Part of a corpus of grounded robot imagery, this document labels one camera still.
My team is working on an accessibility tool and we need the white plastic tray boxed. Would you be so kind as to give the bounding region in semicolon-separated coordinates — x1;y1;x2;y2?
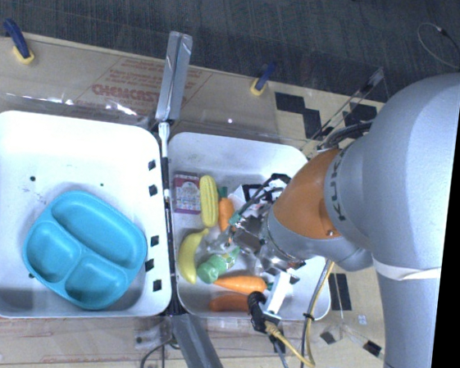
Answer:
0;107;192;337
148;129;349;333

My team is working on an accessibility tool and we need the brown cardboard board red print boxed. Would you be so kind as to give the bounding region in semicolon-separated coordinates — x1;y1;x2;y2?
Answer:
0;29;417;368

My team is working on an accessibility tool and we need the red packet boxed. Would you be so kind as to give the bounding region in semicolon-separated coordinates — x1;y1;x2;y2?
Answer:
168;170;207;217

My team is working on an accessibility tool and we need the long orange carrot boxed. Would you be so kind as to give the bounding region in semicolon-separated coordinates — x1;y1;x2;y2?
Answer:
212;270;275;298

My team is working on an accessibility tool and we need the yellow corn cob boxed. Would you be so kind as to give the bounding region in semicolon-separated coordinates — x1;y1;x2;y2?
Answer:
194;173;225;229

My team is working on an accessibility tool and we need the orange sausage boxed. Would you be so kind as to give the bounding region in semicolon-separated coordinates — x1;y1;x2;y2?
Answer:
207;290;254;318

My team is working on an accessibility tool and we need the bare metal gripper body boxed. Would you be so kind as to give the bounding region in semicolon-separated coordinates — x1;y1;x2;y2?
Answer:
229;214;313;277

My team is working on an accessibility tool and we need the green toy vegetable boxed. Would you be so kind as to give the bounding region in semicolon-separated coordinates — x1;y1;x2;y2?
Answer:
195;242;242;288

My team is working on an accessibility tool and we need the yellow banana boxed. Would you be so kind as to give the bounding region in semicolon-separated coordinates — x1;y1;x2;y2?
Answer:
174;225;211;287

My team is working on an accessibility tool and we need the blue divided plate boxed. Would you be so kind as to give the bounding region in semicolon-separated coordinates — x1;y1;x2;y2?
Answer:
16;184;155;317

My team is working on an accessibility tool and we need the small orange carrot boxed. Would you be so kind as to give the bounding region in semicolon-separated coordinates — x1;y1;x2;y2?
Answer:
212;185;240;234

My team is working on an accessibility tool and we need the black cylinder on white bracket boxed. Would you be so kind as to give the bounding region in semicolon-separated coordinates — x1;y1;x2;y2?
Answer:
243;266;300;336

